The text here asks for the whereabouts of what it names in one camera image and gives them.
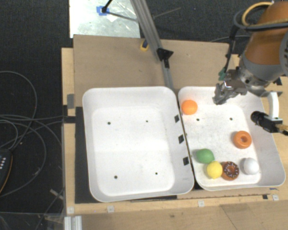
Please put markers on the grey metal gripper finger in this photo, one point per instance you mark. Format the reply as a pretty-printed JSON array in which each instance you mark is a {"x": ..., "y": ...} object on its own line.
[
  {"x": 226, "y": 96},
  {"x": 218, "y": 93}
]

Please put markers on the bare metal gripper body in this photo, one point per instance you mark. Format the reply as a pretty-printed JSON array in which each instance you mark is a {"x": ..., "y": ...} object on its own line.
[{"x": 240, "y": 83}]

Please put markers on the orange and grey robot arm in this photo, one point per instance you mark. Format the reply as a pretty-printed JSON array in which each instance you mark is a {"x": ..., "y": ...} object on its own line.
[{"x": 266, "y": 44}]

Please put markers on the orange ball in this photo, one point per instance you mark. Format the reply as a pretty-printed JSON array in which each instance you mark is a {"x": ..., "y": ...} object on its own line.
[{"x": 189, "y": 107}]

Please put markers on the white plastic tray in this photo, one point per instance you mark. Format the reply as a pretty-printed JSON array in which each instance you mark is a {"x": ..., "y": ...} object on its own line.
[
  {"x": 134, "y": 147},
  {"x": 218, "y": 133}
]

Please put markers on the orange doughnut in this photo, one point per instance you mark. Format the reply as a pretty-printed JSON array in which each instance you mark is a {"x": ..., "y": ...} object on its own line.
[{"x": 237, "y": 141}]

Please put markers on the green lime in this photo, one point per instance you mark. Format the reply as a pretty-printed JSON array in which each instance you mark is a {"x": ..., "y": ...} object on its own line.
[{"x": 204, "y": 155}]

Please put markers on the white ball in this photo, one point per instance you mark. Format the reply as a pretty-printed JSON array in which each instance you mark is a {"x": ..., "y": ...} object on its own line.
[{"x": 250, "y": 166}]

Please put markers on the yellow lemon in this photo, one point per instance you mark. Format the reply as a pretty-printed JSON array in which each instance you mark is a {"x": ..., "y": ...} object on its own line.
[{"x": 214, "y": 169}]

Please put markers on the brown sprinkled doughnut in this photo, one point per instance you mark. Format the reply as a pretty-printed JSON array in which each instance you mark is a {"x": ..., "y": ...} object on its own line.
[{"x": 233, "y": 174}]

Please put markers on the brown cardboard board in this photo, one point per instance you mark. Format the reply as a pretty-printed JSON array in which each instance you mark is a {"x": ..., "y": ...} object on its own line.
[{"x": 120, "y": 66}]

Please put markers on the black cylinder on white bracket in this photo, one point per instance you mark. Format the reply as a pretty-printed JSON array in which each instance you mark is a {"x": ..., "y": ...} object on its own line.
[{"x": 266, "y": 121}]

